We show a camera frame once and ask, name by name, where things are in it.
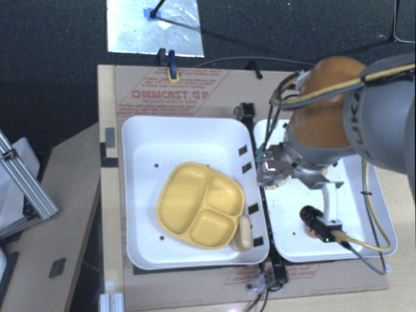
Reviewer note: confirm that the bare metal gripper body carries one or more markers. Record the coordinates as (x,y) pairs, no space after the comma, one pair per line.
(276,167)

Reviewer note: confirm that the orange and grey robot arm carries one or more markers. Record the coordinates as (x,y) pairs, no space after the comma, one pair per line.
(325,115)

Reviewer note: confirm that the thin black rod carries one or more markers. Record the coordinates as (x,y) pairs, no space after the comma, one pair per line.
(265,203)

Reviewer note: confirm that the white plastic tray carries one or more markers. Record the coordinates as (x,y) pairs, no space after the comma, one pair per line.
(292,213)
(182,141)

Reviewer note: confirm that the small orange round thing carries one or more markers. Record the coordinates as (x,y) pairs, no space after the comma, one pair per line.
(310,232)

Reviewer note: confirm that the tan toy bread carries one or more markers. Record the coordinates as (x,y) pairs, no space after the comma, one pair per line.
(243,236)

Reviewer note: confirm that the yellow divided plate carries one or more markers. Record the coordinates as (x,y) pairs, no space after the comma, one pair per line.
(191,200)

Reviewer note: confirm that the brown cardboard board, red print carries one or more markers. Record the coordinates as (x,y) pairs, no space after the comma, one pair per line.
(182,93)

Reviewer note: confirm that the black cylinder on white bracket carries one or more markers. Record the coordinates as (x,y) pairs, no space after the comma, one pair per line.
(317,219)

